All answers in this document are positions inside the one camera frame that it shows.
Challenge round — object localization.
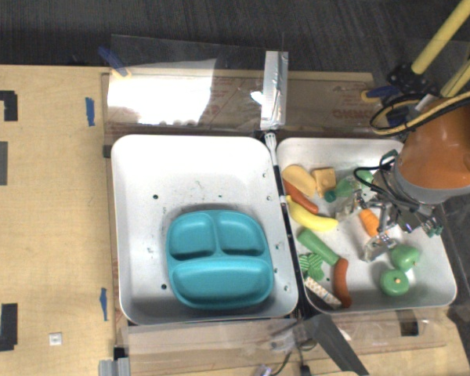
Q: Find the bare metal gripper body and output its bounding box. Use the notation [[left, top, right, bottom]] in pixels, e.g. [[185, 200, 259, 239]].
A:
[[370, 170, 444, 237]]

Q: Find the green bottle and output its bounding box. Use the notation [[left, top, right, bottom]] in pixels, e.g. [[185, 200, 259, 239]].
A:
[[324, 175, 363, 204]]

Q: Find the orange carrot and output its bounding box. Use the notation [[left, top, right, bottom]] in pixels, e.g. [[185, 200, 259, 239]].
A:
[[359, 208, 381, 238]]

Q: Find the green apple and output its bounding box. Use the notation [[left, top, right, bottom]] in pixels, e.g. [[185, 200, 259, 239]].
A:
[[378, 269, 410, 298], [389, 244, 421, 273]]

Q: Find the yellow cheese block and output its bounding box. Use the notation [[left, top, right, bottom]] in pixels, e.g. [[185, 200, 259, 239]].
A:
[[311, 166, 338, 198]]

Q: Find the yellow banana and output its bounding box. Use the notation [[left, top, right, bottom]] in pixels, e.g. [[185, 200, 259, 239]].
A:
[[285, 194, 339, 233]]

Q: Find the orange-red sausage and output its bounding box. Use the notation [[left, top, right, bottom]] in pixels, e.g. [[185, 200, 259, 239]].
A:
[[282, 178, 320, 215]]

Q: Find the red-brown sausage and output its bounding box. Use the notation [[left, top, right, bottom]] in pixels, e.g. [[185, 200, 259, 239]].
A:
[[333, 257, 353, 309]]

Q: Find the green cylinder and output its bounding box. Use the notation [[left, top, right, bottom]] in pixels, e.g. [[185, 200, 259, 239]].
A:
[[296, 228, 342, 267]]

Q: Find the white plastic tray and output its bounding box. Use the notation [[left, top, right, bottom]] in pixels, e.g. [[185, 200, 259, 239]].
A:
[[275, 136, 458, 315], [110, 134, 300, 326]]

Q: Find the yellow bread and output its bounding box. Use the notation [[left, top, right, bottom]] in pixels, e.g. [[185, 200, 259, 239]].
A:
[[281, 164, 318, 198]]

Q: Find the green ridged toy vegetable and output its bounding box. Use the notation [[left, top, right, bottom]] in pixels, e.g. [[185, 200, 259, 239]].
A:
[[298, 252, 325, 282]]

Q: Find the white patterned biscuit stick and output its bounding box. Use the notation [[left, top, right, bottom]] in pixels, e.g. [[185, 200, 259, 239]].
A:
[[304, 276, 343, 310]]

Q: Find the blue divided plate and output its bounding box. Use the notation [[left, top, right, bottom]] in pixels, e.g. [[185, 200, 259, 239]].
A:
[[164, 209, 276, 311]]

